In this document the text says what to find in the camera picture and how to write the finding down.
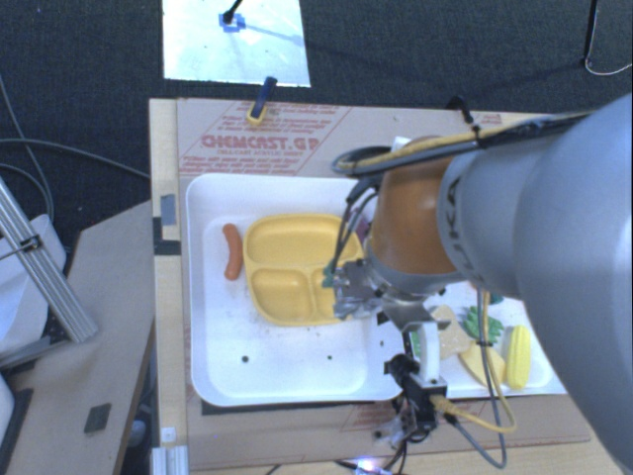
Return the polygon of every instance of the cardboard sheet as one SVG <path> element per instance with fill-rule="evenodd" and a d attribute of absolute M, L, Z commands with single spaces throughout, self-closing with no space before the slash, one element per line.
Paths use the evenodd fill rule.
<path fill-rule="evenodd" d="M 207 172 L 331 177 L 332 160 L 344 151 L 389 145 L 409 138 L 464 132 L 457 111 L 356 108 L 273 103 L 260 127 L 245 121 L 248 101 L 180 100 L 177 103 L 181 220 L 192 180 Z M 517 122 L 531 115 L 474 113 L 482 127 Z M 184 283 L 188 248 L 182 246 Z M 189 290 L 183 287 L 186 352 L 190 349 Z M 187 424 L 192 470 L 309 462 L 361 455 L 391 455 L 372 433 L 394 416 L 390 402 L 215 408 L 202 402 L 191 385 L 187 354 Z M 520 423 L 506 440 L 510 446 L 584 441 L 586 423 L 567 396 L 511 398 Z M 490 406 L 469 400 L 463 406 L 489 420 Z M 496 435 L 477 429 L 485 446 Z M 442 427 L 412 453 L 469 449 L 452 428 Z"/>

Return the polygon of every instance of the toy sausage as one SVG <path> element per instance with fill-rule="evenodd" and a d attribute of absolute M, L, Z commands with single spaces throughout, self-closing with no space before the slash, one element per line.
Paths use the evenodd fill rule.
<path fill-rule="evenodd" d="M 225 269 L 225 278 L 230 281 L 234 281 L 239 276 L 241 266 L 244 261 L 242 255 L 241 236 L 237 231 L 237 227 L 234 224 L 225 224 L 222 227 L 222 232 L 225 235 L 226 243 L 228 244 L 228 264 Z"/>

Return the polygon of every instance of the blue tape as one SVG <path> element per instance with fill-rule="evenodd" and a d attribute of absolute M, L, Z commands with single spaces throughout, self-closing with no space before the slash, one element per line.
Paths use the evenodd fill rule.
<path fill-rule="evenodd" d="M 224 14 L 219 14 L 220 26 L 229 34 L 239 33 L 240 30 L 246 28 L 246 20 L 241 14 L 234 14 L 233 20 L 227 25 L 224 21 Z"/>

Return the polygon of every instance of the metal frame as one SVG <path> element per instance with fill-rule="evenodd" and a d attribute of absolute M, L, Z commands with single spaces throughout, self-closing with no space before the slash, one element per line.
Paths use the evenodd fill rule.
<path fill-rule="evenodd" d="M 0 235 L 12 248 L 11 254 L 16 254 L 21 260 L 68 337 L 79 343 L 94 335 L 97 325 L 82 309 L 77 296 L 1 177 Z"/>

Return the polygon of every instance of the cable tie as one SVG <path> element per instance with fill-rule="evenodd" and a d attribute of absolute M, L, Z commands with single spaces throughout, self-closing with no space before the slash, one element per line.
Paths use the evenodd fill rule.
<path fill-rule="evenodd" d="M 482 128 L 479 125 L 473 125 L 473 132 L 475 133 L 475 143 L 477 143 L 477 146 L 481 149 L 486 149 L 488 147 L 488 144 L 485 142 L 485 140 L 481 138 L 481 130 Z"/>

